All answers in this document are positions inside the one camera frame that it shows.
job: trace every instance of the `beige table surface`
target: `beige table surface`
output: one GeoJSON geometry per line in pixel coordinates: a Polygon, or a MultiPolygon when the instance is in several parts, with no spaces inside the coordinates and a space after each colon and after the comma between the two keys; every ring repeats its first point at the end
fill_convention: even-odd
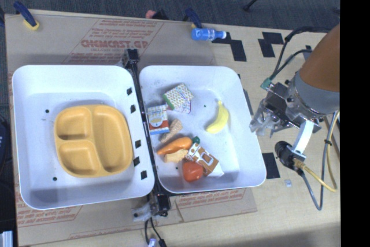
{"type": "MultiPolygon", "coordinates": [[[[169,21],[171,26],[182,22],[169,21]]],[[[284,38],[290,31],[271,28],[238,27],[229,25],[204,24],[204,27],[213,27],[217,30],[230,32],[235,40],[241,40],[247,61],[234,61],[230,45],[201,42],[202,47],[207,43],[214,58],[215,65],[232,68],[240,75],[243,88],[247,91],[252,111],[257,110],[259,102],[266,96],[266,91],[260,88],[262,81],[273,71],[282,45],[273,44],[276,57],[263,57],[259,39],[263,39],[263,32],[281,34],[284,38]]],[[[297,50],[307,46],[315,48],[324,34],[304,33],[295,36],[288,44],[287,58],[297,50]]],[[[274,80],[283,83],[291,79],[294,72],[299,70],[304,62],[303,55],[299,55],[274,80]]],[[[324,147],[324,138],[327,134],[327,123],[313,134],[305,150],[306,165],[318,175],[321,175],[321,159],[324,147]]],[[[288,129],[273,135],[258,136],[261,151],[274,153],[275,143],[281,140],[293,143],[297,136],[297,129],[288,129]]],[[[276,160],[280,178],[267,179],[261,186],[252,188],[257,205],[253,213],[219,217],[196,222],[158,226],[156,230],[165,239],[167,246],[340,246],[341,245],[341,194],[340,194],[340,155],[339,133],[335,133],[335,143],[331,149],[332,169],[338,184],[338,192],[324,192],[324,206],[318,211],[314,206],[303,179],[294,171],[284,167],[276,160]]],[[[306,174],[313,192],[319,201],[320,185],[309,174],[306,174]]],[[[331,185],[326,173],[325,181],[331,185]]],[[[151,228],[149,235],[155,236],[151,228]]],[[[141,230],[125,231],[120,233],[98,235],[81,239],[53,242],[38,246],[147,246],[145,233],[141,230]]]]}

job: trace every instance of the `yellow cable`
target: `yellow cable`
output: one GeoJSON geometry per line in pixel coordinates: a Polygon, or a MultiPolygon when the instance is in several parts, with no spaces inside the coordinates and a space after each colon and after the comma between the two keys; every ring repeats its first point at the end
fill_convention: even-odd
{"type": "MultiPolygon", "coordinates": [[[[333,134],[333,130],[334,130],[334,126],[335,126],[335,122],[336,120],[338,119],[338,116],[339,116],[339,111],[337,111],[335,114],[334,114],[334,118],[332,120],[332,125],[330,127],[330,130],[328,132],[328,137],[327,137],[327,140],[330,141],[331,140],[331,137],[332,137],[332,134],[333,134]]],[[[326,155],[327,155],[327,163],[328,163],[328,170],[329,170],[329,174],[330,174],[330,178],[331,178],[331,181],[334,185],[334,188],[333,187],[330,187],[329,185],[327,185],[323,180],[321,180],[320,177],[318,177],[310,168],[308,168],[302,161],[299,161],[297,159],[294,159],[294,165],[297,167],[297,168],[300,168],[302,170],[305,170],[307,171],[308,173],[310,173],[319,183],[321,183],[321,185],[323,185],[326,189],[332,191],[333,193],[336,192],[336,190],[338,189],[337,185],[336,185],[336,182],[335,182],[335,179],[334,179],[334,175],[332,173],[332,170],[331,170],[331,163],[330,163],[330,154],[329,154],[329,151],[330,151],[330,146],[328,147],[327,151],[326,151],[326,155]]]]}

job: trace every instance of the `white plastic tray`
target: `white plastic tray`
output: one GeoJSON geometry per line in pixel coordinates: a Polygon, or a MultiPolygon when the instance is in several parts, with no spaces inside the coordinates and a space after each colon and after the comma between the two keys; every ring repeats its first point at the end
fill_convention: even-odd
{"type": "Polygon", "coordinates": [[[52,209],[122,200],[145,196],[153,189],[135,87],[124,68],[23,66],[13,74],[13,101],[20,192],[30,207],[52,209]],[[77,178],[63,170],[54,143],[54,120],[63,109],[84,104],[110,105],[125,116],[139,164],[131,163],[122,173],[98,178],[77,178]]]}
{"type": "Polygon", "coordinates": [[[230,68],[217,66],[149,66],[139,75],[145,107],[164,104],[163,93],[180,83],[185,83],[193,93],[191,112],[182,114],[168,111],[169,121],[181,120],[179,135],[198,136],[201,146],[220,162],[222,177],[203,177],[196,182],[186,182],[182,177],[181,163],[165,163],[156,154],[161,147],[160,135],[151,141],[161,184],[170,192],[193,193],[199,191],[253,187],[262,184],[266,168],[257,136],[249,129],[250,112],[239,76],[230,68]],[[227,126],[218,134],[210,134],[205,127],[217,114],[217,101],[222,100],[229,110],[227,126]]]}

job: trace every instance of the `red tomato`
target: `red tomato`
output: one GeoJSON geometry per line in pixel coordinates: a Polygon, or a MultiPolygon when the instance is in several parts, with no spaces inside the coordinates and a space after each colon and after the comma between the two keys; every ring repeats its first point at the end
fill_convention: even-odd
{"type": "Polygon", "coordinates": [[[186,181],[196,181],[202,177],[203,167],[194,161],[187,161],[183,164],[183,174],[186,181]]]}

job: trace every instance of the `yellow divided plate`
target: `yellow divided plate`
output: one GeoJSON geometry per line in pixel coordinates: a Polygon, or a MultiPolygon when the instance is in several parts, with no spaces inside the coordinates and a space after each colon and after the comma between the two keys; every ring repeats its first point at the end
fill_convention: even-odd
{"type": "Polygon", "coordinates": [[[54,124],[60,164],[76,177],[123,172],[132,161],[132,143],[122,113],[107,105],[80,105],[61,111],[54,124]]]}

